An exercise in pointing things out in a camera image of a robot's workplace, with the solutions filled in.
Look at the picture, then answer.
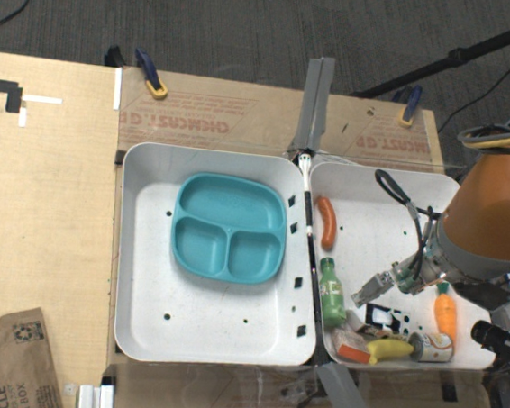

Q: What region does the black and white packet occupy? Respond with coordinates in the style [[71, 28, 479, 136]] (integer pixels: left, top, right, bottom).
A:
[[343, 300, 414, 341]]

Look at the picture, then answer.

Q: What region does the white plastic tray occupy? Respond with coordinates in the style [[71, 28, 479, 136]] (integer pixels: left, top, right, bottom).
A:
[[288, 159, 510, 385], [101, 139, 336, 380]]

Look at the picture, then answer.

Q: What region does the black stand pole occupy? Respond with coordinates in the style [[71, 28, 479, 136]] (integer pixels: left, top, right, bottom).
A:
[[350, 0, 510, 113]]

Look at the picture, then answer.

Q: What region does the green bottle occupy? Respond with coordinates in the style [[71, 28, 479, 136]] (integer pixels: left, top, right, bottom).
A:
[[313, 256, 353, 331]]

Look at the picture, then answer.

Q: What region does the orange sausage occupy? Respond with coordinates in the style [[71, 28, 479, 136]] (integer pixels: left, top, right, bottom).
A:
[[312, 195, 342, 252]]

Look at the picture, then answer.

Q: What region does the brown cardboard board red print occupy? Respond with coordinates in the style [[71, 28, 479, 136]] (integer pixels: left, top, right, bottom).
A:
[[86, 65, 510, 408]]

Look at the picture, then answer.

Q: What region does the white and orange carton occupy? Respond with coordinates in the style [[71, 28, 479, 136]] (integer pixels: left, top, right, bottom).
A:
[[327, 326, 375, 366]]

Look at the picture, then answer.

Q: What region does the orange carrot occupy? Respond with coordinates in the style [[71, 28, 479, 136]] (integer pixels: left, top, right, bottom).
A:
[[429, 280, 463, 346]]

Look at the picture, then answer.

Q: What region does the yellow banana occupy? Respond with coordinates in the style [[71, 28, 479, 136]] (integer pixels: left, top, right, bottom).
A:
[[363, 335, 416, 370]]

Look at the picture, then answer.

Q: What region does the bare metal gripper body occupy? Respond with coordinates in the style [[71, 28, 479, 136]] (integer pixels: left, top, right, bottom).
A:
[[387, 214, 468, 302]]

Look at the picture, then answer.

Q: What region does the white and orange can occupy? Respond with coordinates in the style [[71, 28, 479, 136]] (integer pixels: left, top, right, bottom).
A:
[[405, 330, 457, 367]]

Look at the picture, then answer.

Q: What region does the black cylinder on white bracket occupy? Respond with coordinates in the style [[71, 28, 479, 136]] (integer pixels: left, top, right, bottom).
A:
[[447, 278, 510, 363]]

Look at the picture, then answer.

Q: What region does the blue divided plate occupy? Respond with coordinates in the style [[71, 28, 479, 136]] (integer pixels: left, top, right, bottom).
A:
[[166, 168, 294, 289]]

